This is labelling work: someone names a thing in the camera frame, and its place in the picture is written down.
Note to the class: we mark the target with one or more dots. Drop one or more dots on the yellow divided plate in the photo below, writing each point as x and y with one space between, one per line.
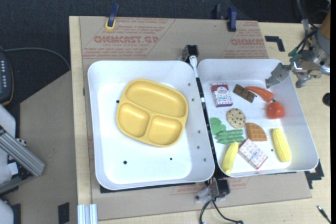
149 112

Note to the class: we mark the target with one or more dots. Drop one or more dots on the brown cardboard board, red print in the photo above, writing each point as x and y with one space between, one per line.
168 34

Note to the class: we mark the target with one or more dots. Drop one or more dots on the brown waffle piece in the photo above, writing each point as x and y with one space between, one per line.
256 132

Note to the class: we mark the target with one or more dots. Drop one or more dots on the yellow banana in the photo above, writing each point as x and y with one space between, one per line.
230 157

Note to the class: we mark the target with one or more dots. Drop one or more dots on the pink and white carton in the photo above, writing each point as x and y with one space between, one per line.
252 154

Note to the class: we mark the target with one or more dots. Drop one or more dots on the black cylinder on white bracket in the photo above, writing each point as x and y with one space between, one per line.
326 99

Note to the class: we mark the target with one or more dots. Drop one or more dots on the thin black and white rod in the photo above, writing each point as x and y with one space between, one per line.
203 102

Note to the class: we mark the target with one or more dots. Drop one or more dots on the green beans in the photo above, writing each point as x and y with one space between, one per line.
231 137

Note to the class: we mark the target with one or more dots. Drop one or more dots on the orange carrot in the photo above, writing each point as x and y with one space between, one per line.
262 92

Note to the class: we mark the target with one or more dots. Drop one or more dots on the yellow corn cob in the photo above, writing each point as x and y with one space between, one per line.
281 145

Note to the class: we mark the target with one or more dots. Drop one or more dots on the beige chocolate chip biscuit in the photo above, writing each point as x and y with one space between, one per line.
235 118

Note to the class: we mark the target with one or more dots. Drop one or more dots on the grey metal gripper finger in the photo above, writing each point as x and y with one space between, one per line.
277 75
302 81

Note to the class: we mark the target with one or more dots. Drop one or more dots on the white plastic tray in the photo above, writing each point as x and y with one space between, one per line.
296 118
147 165

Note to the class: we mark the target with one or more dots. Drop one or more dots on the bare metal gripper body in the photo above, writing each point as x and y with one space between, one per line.
311 64

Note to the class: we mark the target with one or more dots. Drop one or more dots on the brown chocolate bar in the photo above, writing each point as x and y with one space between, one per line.
244 93

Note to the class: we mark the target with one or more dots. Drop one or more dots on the orange tomato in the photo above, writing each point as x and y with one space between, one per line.
275 110

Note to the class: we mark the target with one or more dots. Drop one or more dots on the red and white carton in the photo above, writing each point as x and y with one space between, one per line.
221 95

